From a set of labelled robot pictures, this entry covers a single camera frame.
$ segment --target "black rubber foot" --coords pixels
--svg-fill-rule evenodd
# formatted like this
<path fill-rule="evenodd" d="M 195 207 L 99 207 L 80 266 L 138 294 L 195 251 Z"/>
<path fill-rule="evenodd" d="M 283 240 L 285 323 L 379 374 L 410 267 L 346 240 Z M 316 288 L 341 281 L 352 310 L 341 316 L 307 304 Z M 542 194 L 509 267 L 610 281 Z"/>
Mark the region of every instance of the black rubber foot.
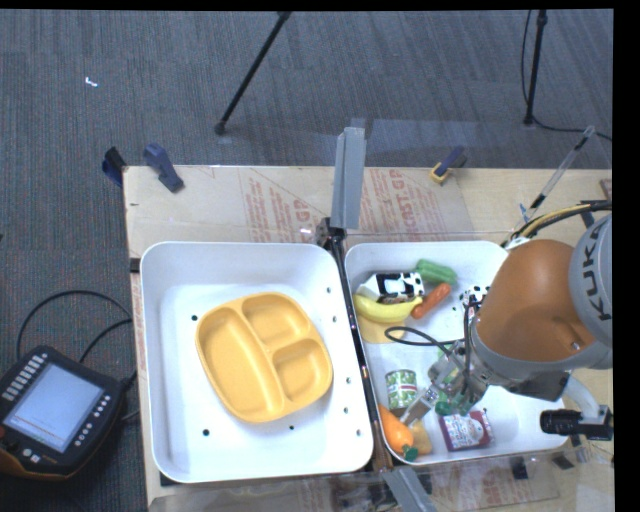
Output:
<path fill-rule="evenodd" d="M 225 122 L 220 121 L 213 127 L 213 131 L 216 132 L 216 135 L 222 135 L 224 133 L 224 125 Z"/>

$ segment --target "display screen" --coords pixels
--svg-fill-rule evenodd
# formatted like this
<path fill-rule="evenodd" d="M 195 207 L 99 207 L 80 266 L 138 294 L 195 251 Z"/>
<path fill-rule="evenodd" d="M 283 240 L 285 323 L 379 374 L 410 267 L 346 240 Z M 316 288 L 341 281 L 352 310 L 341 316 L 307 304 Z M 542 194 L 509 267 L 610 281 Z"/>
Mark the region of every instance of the display screen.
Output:
<path fill-rule="evenodd" d="M 50 363 L 4 424 L 64 453 L 103 389 Z"/>

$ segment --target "wooden table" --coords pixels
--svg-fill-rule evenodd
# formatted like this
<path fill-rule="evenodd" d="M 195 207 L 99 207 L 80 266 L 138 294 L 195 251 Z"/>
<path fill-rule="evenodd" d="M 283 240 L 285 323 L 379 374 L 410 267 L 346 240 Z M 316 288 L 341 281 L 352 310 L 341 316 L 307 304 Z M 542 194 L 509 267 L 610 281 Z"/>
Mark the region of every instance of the wooden table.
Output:
<path fill-rule="evenodd" d="M 123 172 L 150 509 L 185 510 L 188 505 L 189 510 L 204 511 L 212 510 L 208 507 L 215 502 L 216 507 L 224 506 L 230 511 L 254 506 L 255 510 L 337 510 L 331 498 L 335 483 L 327 478 L 297 480 L 286 487 L 281 482 L 258 486 L 243 482 L 161 485 L 150 445 L 144 322 L 137 272 L 142 254 L 154 243 L 169 240 L 312 242 L 315 227 L 331 215 L 334 172 L 332 167 L 176 166 L 176 170 L 185 183 L 177 193 L 169 192 L 158 180 L 157 171 L 150 167 L 128 167 Z M 526 207 L 532 202 L 553 171 L 454 169 L 444 184 L 438 185 L 429 179 L 429 169 L 366 168 L 360 229 L 349 230 L 347 241 L 485 239 L 500 243 L 516 224 L 520 205 Z M 611 178 L 611 170 L 568 170 L 538 213 L 572 206 L 581 200 L 605 199 L 606 193 L 611 193 Z M 582 219 L 576 216 L 542 230 L 538 237 L 575 245 L 584 230 Z M 613 407 L 612 370 L 578 370 L 574 375 L 587 385 L 598 403 Z M 472 503 L 476 507 L 494 504 L 502 505 L 501 510 L 519 511 L 613 510 L 614 471 L 609 463 L 613 441 L 589 443 L 587 448 L 588 463 L 574 464 L 566 471 L 554 466 L 550 484 L 556 490 L 525 497 L 531 502 L 528 505 L 512 504 L 515 498 L 509 493 L 513 490 L 505 486 L 487 489 L 485 485 L 484 490 L 467 496 L 466 503 L 458 499 L 455 506 Z M 455 468 L 458 478 L 460 471 Z M 443 469 L 442 475 L 451 479 L 451 469 Z M 451 482 L 452 488 L 456 485 L 460 482 Z M 489 491 L 494 493 L 493 498 L 480 496 Z M 261 497 L 251 501 L 250 496 L 256 494 Z M 433 498 L 434 503 L 443 503 L 435 499 L 435 494 Z M 447 506 L 442 509 L 451 509 L 451 502 Z"/>

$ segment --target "gray carpet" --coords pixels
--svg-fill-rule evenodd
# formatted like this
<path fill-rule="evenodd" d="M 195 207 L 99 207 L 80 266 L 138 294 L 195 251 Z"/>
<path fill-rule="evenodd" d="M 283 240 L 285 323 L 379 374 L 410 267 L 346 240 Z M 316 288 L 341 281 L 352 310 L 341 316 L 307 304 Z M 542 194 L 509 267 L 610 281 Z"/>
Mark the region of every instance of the gray carpet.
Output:
<path fill-rule="evenodd" d="M 122 191 L 102 173 L 112 146 L 130 165 L 149 142 L 174 164 L 333 165 L 336 137 L 363 126 L 368 166 L 431 167 L 462 145 L 467 167 L 536 169 L 594 125 L 573 168 L 611 168 L 613 10 L 547 12 L 527 124 L 537 14 L 295 12 L 218 136 L 275 12 L 0 10 L 0 371 L 50 295 L 131 305 Z M 64 296 L 33 316 L 22 351 L 77 358 L 123 316 Z M 127 324 L 86 364 L 125 378 L 134 359 Z M 68 482 L 0 475 L 0 509 L 142 511 L 143 471 L 134 418 Z"/>

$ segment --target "toy cucumber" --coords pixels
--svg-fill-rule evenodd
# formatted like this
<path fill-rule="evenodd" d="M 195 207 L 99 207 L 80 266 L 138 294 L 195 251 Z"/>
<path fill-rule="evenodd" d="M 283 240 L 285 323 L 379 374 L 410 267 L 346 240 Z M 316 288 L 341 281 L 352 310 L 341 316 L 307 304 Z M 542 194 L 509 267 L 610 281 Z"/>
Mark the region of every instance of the toy cucumber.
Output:
<path fill-rule="evenodd" d="M 458 280 L 458 275 L 453 269 L 425 259 L 418 260 L 415 272 L 418 272 L 424 281 L 433 284 L 455 284 Z"/>

